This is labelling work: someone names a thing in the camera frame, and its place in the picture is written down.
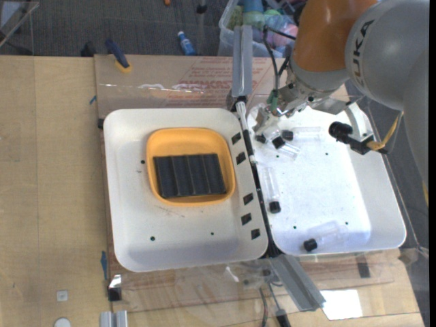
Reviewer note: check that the white plastic tray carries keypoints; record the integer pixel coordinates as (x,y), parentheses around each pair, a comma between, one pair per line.
(323,189)
(136,199)

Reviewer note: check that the orange bowl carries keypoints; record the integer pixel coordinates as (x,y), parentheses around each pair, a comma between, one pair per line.
(187,140)

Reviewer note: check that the brown cardboard board red print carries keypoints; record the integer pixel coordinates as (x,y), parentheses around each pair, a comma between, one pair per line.
(153,80)

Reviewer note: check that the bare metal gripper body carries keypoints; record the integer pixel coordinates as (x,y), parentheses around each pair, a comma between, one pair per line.
(299,95)

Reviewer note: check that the black ribbed rack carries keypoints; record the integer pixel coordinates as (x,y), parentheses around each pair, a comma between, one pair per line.
(189,175)

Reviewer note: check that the blue bottle white cap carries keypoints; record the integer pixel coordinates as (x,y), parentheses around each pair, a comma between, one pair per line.
(186,43)

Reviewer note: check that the clear plastic bottle black cap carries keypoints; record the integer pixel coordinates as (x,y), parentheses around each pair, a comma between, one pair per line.
(274,206)
(288,135)
(261,138)
(278,142)
(310,245)

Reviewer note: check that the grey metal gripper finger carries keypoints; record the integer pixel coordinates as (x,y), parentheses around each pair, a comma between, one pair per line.
(276,122)
(261,121)

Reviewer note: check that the black cylinder on white bracket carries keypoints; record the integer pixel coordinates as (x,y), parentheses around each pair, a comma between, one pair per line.
(340,130)

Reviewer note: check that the thin black and white rod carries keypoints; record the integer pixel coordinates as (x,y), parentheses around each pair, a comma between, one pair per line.
(252,156)

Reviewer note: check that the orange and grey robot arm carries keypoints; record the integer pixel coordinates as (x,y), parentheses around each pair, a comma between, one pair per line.
(385,46)

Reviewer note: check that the clear plastic storage bin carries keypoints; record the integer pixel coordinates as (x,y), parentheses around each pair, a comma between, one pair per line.
(238,22)

